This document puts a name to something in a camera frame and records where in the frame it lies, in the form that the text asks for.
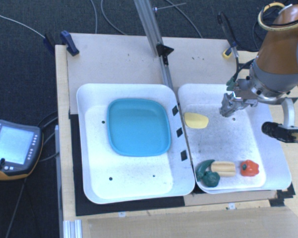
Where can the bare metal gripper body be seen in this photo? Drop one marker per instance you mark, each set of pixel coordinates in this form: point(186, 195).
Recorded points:
point(248, 90)

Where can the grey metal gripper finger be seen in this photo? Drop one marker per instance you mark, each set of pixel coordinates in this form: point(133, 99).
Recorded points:
point(226, 104)
point(236, 106)

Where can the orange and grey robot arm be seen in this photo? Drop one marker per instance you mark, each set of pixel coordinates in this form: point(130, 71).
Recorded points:
point(278, 51)

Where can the yellow oval toy food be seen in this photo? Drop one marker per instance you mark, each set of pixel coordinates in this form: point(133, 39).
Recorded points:
point(196, 120)

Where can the white plastic tray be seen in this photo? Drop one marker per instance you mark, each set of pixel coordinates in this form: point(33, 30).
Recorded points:
point(228, 142)
point(129, 177)

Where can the orange bell pepper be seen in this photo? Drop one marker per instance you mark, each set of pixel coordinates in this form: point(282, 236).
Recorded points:
point(250, 168)

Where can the beige striped bread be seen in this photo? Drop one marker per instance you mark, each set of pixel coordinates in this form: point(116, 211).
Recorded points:
point(223, 168)

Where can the green chili pepper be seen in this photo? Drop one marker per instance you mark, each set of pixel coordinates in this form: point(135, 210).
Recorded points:
point(201, 167)

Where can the green broccoli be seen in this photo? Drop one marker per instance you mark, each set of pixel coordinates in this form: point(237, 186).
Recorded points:
point(211, 180)

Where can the blue plate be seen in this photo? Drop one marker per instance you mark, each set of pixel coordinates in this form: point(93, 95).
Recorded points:
point(139, 128)

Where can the pale flat board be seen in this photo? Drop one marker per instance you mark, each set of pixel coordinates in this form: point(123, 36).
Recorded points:
point(114, 61)

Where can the black cylinder on white bracket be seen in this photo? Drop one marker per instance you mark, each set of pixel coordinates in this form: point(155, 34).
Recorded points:
point(278, 131)

